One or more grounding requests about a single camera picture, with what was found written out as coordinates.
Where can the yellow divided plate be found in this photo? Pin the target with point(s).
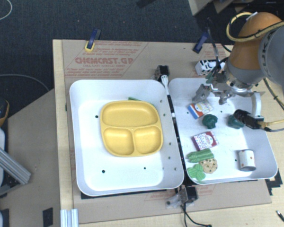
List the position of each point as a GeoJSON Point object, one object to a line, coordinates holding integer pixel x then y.
{"type": "Point", "coordinates": [130, 126]}

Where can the thin black and white rod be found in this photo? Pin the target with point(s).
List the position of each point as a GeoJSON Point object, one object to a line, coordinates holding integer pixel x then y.
{"type": "Point", "coordinates": [172, 117]}

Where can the light green asparagus bundle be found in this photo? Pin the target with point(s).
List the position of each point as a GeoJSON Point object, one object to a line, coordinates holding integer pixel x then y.
{"type": "Point", "coordinates": [200, 155]}

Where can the dark green broccoli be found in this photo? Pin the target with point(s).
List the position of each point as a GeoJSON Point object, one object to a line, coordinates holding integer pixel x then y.
{"type": "Point", "coordinates": [210, 121]}
{"type": "Point", "coordinates": [234, 122]}

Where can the black cylinder on white bracket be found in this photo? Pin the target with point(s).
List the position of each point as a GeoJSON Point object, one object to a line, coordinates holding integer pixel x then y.
{"type": "Point", "coordinates": [247, 119]}

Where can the brown cardboard board, red print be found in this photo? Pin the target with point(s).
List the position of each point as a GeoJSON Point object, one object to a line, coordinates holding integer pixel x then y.
{"type": "Point", "coordinates": [109, 60]}

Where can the white can with orange dots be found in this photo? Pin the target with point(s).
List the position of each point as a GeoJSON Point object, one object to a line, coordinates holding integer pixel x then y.
{"type": "Point", "coordinates": [246, 159]}

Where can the white plastic tray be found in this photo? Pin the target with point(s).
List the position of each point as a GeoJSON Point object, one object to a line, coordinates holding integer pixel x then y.
{"type": "Point", "coordinates": [227, 155]}
{"type": "Point", "coordinates": [123, 174]}

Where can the chocolate chip biscuit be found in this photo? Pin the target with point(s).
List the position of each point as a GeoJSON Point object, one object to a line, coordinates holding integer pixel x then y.
{"type": "Point", "coordinates": [209, 165]}

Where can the flat green toy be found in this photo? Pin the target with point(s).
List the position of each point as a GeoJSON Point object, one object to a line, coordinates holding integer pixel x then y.
{"type": "Point", "coordinates": [135, 99]}

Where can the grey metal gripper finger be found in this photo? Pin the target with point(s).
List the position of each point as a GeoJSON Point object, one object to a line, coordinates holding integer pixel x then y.
{"type": "Point", "coordinates": [223, 98]}
{"type": "Point", "coordinates": [201, 93]}

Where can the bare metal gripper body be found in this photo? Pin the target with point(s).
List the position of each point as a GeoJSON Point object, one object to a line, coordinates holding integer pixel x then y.
{"type": "Point", "coordinates": [241, 91]}

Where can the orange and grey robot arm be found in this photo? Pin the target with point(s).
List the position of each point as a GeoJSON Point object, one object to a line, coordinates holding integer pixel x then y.
{"type": "Point", "coordinates": [248, 53]}

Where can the light green lettuce leaf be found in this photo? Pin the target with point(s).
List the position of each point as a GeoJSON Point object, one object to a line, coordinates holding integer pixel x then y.
{"type": "Point", "coordinates": [196, 172]}

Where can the blue, red and white carton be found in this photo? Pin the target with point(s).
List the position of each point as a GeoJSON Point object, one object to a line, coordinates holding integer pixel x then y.
{"type": "Point", "coordinates": [200, 109]}

